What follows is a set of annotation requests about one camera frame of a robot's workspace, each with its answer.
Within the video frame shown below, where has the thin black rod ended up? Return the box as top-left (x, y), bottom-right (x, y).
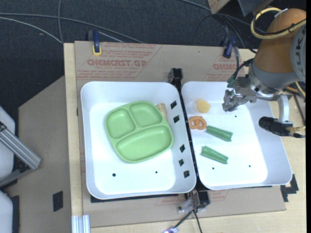
top-left (176, 78), bottom-right (201, 191)

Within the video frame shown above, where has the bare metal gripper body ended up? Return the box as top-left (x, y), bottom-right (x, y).
top-left (233, 76), bottom-right (284, 104)

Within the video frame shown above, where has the yellow potato chip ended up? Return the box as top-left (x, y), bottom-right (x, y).
top-left (196, 99), bottom-right (211, 113)

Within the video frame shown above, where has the black cylinder on white bracket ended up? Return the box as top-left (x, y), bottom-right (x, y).
top-left (258, 94), bottom-right (294, 137)

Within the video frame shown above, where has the green divided plate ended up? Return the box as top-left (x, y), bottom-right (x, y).
top-left (104, 100), bottom-right (174, 164)

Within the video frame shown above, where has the white plastic tray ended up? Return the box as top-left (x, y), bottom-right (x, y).
top-left (181, 81), bottom-right (293, 191)
top-left (80, 81), bottom-right (197, 200)

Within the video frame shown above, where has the beige bread slice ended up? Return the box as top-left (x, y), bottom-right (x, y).
top-left (155, 102), bottom-right (169, 119)

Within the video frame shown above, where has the orange pretzel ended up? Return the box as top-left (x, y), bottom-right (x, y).
top-left (189, 116), bottom-right (207, 131)

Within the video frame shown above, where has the green celery stick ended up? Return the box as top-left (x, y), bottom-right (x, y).
top-left (200, 146), bottom-right (229, 165)
top-left (206, 125), bottom-right (233, 142)

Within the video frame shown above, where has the brown cardboard board red print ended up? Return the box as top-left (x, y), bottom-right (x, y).
top-left (74, 40), bottom-right (287, 228)

